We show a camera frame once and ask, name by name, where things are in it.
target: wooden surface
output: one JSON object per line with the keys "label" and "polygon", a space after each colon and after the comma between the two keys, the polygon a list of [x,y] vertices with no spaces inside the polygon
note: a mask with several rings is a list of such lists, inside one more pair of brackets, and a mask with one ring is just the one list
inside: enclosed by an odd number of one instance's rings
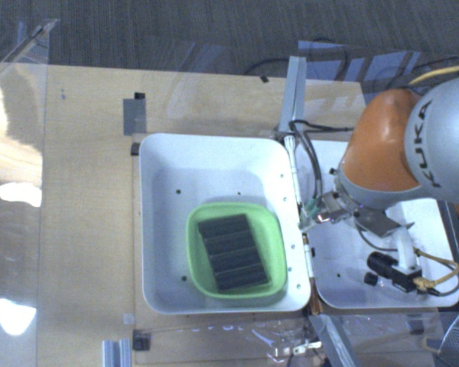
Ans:
{"label": "wooden surface", "polygon": [[[49,67],[40,367],[98,366],[102,341],[130,338],[135,327],[132,138],[122,133],[122,100],[146,93],[150,132],[266,136],[278,123],[284,85],[273,78]],[[356,83],[307,87],[306,116],[320,123],[350,124],[363,106]],[[150,324],[146,317],[136,322]]]}

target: green container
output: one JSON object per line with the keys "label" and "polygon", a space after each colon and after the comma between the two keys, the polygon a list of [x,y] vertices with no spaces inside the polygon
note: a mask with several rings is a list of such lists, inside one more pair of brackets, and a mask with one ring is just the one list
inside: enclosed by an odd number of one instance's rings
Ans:
{"label": "green container", "polygon": [[[204,220],[242,213],[248,219],[269,282],[219,292],[197,224]],[[251,203],[211,203],[198,206],[187,219],[186,237],[192,280],[200,292],[208,297],[234,300],[267,297],[276,294],[284,287],[287,265],[281,228],[277,218],[265,207]]]}

